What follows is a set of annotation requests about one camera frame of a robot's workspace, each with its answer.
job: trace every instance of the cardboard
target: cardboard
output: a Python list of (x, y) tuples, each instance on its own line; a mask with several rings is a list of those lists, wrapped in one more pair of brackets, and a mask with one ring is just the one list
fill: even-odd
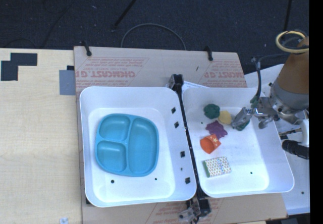
[[(172, 74), (182, 74), (185, 81), (207, 87), (247, 87), (238, 55), (213, 52), (213, 61), (209, 61), (207, 53), (202, 51), (109, 47), (90, 47), (90, 51), (92, 56), (88, 57), (84, 47), (74, 47), (83, 223), (181, 223), (178, 214), (186, 209), (186, 202), (108, 208), (86, 203), (79, 95), (88, 86), (161, 87), (167, 85)], [(225, 224), (287, 217), (281, 194), (209, 198), (209, 202), (211, 213), (198, 223)]]

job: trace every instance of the green sponge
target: green sponge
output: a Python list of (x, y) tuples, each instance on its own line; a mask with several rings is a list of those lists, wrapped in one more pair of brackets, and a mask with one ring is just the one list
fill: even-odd
[(215, 104), (208, 104), (204, 108), (204, 114), (207, 118), (210, 119), (218, 118), (220, 115), (220, 107)]

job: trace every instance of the yellow cable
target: yellow cable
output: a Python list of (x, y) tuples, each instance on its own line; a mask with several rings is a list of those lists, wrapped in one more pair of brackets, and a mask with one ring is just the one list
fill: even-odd
[(308, 52), (309, 51), (308, 47), (304, 48), (304, 49), (291, 49), (291, 48), (286, 48), (286, 47), (282, 46), (279, 43), (279, 39), (285, 34), (296, 34), (296, 35), (301, 36), (302, 38), (305, 38), (305, 35), (303, 33), (299, 32), (299, 31), (285, 31), (285, 32), (282, 32), (276, 37), (276, 46), (280, 50), (285, 51), (285, 52), (290, 52), (290, 53), (303, 53), (303, 52)]

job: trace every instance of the blue plate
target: blue plate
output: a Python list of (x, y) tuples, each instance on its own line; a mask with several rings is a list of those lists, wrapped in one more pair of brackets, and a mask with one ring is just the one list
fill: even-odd
[(156, 167), (159, 152), (158, 129), (149, 119), (111, 114), (99, 123), (95, 137), (95, 158), (105, 171), (143, 177)]

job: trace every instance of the dark green object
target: dark green object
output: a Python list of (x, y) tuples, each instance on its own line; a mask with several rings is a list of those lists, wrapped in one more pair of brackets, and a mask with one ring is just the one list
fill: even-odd
[(242, 124), (242, 125), (239, 125), (239, 126), (237, 126), (236, 127), (236, 129), (238, 130), (238, 131), (242, 131), (248, 124), (250, 123), (250, 120), (249, 121), (247, 121), (247, 122), (245, 122), (244, 124)]
[(220, 115), (220, 107), (215, 104), (208, 104), (204, 108), (204, 114), (207, 118), (214, 119)]

